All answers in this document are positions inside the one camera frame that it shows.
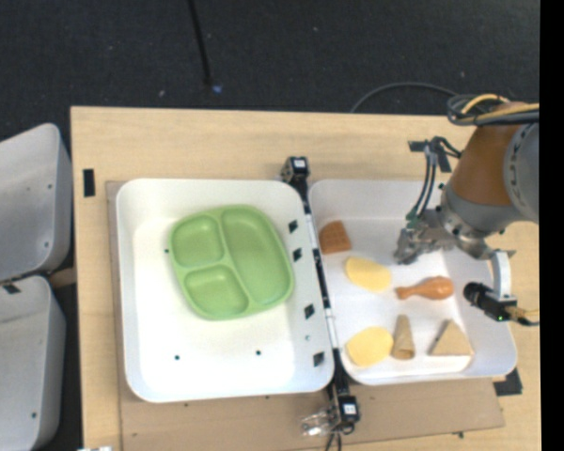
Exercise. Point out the thin black and white rod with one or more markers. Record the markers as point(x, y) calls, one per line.
point(323, 275)

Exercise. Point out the orange toy chicken drumstick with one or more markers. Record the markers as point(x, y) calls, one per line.
point(430, 288)

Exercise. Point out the green divided plate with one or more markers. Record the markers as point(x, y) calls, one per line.
point(244, 252)

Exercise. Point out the white plastic tray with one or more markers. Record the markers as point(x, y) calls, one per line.
point(216, 360)
point(427, 369)

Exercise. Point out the orange-brown toy bread slice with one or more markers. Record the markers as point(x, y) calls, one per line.
point(334, 237)

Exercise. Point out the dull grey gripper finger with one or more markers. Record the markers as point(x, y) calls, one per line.
point(414, 246)
point(401, 254)

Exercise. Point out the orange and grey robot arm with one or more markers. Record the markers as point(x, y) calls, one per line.
point(486, 167)

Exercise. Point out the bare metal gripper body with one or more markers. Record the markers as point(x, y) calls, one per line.
point(444, 235)

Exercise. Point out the black cylinder on white bracket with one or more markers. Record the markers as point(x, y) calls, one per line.
point(486, 299)

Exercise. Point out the tan triangular toy sandwich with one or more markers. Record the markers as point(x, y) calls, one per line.
point(451, 343)

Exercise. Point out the tan toy ice cream cone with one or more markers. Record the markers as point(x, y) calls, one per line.
point(403, 341)

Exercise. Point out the yellow toy potato chip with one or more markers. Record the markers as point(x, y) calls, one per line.
point(367, 274)
point(369, 346)

